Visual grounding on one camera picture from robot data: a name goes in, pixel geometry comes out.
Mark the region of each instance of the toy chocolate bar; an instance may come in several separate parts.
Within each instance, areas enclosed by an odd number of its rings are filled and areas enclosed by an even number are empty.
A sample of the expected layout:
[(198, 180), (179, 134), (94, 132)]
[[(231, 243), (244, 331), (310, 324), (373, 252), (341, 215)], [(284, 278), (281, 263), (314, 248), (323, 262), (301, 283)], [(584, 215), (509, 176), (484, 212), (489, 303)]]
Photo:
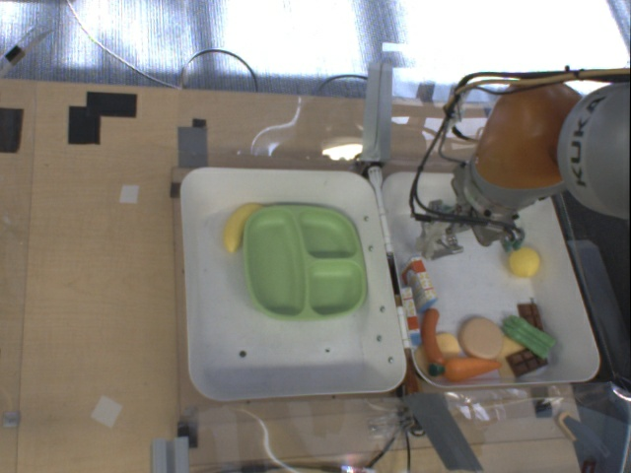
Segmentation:
[(522, 319), (526, 320), (531, 326), (543, 331), (539, 307), (536, 304), (518, 304), (517, 310)]
[(534, 372), (548, 364), (547, 359), (536, 356), (529, 349), (523, 349), (522, 351), (507, 356), (506, 361), (515, 376), (522, 376), (523, 374)]
[[(543, 331), (543, 322), (539, 314), (539, 307), (535, 303), (518, 304), (517, 310), (520, 317), (528, 324)], [(511, 356), (507, 356), (506, 361), (515, 376), (534, 372), (548, 364), (547, 359), (539, 358), (529, 349), (523, 349)]]

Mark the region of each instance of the green divided plate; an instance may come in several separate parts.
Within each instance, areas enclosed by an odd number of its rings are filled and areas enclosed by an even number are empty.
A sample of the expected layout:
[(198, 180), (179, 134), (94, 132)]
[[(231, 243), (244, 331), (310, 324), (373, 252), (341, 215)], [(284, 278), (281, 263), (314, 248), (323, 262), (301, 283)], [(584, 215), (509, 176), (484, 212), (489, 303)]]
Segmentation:
[(366, 298), (366, 266), (353, 223), (309, 205), (264, 207), (244, 232), (245, 279), (252, 301), (279, 319), (349, 313)]

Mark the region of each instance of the small box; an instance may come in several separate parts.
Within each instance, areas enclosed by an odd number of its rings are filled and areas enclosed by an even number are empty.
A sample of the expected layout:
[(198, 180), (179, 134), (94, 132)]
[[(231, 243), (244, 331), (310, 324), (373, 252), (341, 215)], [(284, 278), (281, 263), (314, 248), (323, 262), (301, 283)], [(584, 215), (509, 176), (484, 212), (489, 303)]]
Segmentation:
[(407, 262), (401, 277), (403, 283), (412, 290), (417, 313), (425, 311), (438, 299), (430, 276), (425, 269), (425, 264), (420, 257), (412, 257)]
[(412, 289), (402, 287), (401, 292), (401, 304), (405, 313), (405, 322), (407, 325), (407, 335), (410, 339), (412, 347), (418, 347), (421, 344), (421, 331), (419, 324), (419, 317), (416, 311), (416, 304), (414, 302)]

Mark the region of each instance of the yellow ball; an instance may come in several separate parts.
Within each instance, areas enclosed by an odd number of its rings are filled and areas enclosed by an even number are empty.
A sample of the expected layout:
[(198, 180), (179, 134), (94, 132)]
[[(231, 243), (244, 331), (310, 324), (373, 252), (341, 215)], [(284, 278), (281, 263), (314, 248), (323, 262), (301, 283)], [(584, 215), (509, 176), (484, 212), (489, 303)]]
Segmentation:
[(539, 254), (530, 247), (522, 247), (509, 256), (511, 271), (518, 277), (532, 277), (539, 270), (540, 264)]

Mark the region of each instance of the toy cookie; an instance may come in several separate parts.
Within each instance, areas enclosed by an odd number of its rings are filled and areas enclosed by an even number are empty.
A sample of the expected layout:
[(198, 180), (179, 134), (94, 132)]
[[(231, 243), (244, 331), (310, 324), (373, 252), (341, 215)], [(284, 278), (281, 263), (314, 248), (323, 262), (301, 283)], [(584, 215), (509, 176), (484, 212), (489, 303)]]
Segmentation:
[(462, 349), (472, 358), (495, 359), (502, 352), (502, 330), (485, 317), (469, 319), (458, 333)]

